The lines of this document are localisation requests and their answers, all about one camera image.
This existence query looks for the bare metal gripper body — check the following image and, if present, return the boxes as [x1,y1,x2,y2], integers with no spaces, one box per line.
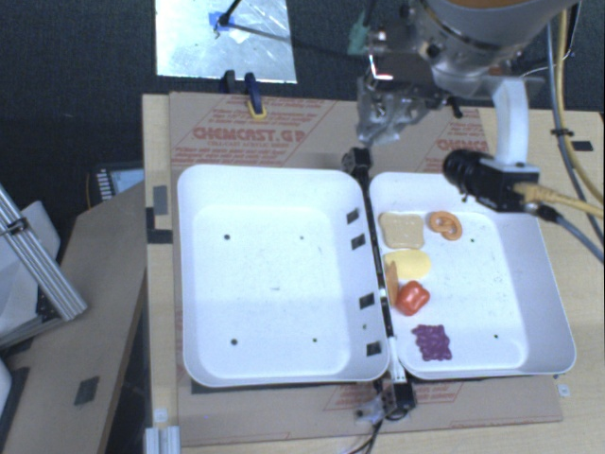
[356,14,476,111]

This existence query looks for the brown cardboard board red print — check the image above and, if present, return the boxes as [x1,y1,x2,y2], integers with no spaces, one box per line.
[167,91,564,448]

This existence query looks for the tan toast slice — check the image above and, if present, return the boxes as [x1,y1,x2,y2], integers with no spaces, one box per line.
[378,211,424,249]

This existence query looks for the orange pretzel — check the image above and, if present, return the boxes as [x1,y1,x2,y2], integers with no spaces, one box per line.
[428,210,463,242]

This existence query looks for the thin black and white rod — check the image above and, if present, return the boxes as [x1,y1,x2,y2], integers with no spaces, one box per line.
[355,166,404,381]

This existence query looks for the yellow oval toy food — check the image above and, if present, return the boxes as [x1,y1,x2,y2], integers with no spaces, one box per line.
[382,248,432,282]

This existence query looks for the thin orange toy slice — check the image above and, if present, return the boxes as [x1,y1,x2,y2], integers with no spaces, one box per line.
[387,260,400,307]

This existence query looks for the red bell pepper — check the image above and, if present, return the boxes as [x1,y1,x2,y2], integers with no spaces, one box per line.
[394,280,431,317]

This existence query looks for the white plastic tray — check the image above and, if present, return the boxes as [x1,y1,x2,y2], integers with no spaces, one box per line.
[176,164,392,389]
[368,171,578,381]

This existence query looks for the purple grapes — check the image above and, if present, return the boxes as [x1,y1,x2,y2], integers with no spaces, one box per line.
[410,323,453,362]

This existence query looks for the black block with thin wires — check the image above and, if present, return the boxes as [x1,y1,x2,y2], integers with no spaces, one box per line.
[341,146,374,175]
[380,381,417,420]

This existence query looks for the black cylinder on white bracket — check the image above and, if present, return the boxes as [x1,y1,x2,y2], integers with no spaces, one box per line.
[442,76,542,214]

